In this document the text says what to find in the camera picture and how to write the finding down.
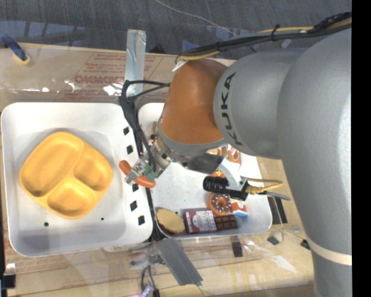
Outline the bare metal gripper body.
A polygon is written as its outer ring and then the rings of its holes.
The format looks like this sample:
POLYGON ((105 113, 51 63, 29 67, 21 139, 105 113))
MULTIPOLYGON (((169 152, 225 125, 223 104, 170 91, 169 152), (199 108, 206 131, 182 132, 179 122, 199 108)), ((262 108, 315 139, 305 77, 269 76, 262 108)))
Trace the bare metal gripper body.
POLYGON ((164 145, 153 144, 144 148, 132 171, 147 179, 158 178, 173 161, 173 151, 164 145))

